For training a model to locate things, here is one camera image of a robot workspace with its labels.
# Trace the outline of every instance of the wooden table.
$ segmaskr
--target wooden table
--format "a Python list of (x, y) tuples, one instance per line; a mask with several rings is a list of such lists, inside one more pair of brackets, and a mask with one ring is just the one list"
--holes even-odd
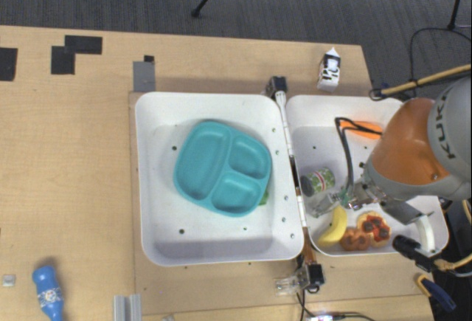
[[(65, 35), (101, 36), (103, 53), (76, 55), (75, 75), (51, 75), (51, 46)], [(366, 95), (361, 48), (335, 46), (336, 94)], [(31, 280), (45, 263), (58, 271), (68, 321), (111, 320), (113, 296), (142, 293), (143, 275), (160, 292), (157, 305), (143, 295), (145, 321), (299, 319), (295, 299), (270, 290), (291, 262), (135, 270), (128, 95), (144, 55), (156, 59), (158, 91), (253, 94), (284, 75), (290, 96), (316, 94), (318, 62), (332, 44), (0, 27), (0, 47), (18, 48), (15, 80), (0, 82), (0, 276), (17, 278), (0, 287), (0, 319), (46, 319)], [(318, 259), (327, 283), (307, 298), (309, 309), (433, 319), (411, 261)]]

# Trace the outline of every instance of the banana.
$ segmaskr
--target banana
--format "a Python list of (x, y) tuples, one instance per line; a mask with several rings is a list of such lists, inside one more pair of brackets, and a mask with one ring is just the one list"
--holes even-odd
[(327, 247), (339, 242), (346, 232), (347, 228), (347, 213), (346, 210), (337, 206), (333, 211), (333, 220), (326, 232), (324, 232), (318, 239), (318, 246)]

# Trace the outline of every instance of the blue plate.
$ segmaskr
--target blue plate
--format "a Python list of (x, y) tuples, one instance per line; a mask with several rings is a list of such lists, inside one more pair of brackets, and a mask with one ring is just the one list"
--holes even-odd
[(260, 203), (271, 175), (271, 155), (256, 139), (206, 121), (191, 130), (173, 181), (186, 199), (227, 216), (244, 216)]

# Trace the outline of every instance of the can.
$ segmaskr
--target can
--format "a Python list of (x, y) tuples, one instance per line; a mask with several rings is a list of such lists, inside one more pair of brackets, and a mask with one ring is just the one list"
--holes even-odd
[(321, 168), (300, 178), (302, 192), (306, 196), (313, 196), (332, 188), (335, 183), (334, 174), (329, 168)]

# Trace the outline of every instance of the bottle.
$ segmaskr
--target bottle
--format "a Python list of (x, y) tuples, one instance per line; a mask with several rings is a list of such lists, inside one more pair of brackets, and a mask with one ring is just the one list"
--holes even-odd
[(63, 321), (62, 310), (64, 298), (56, 273), (52, 266), (43, 266), (32, 273), (32, 280), (36, 283), (36, 291), (41, 310), (49, 316), (51, 321)]

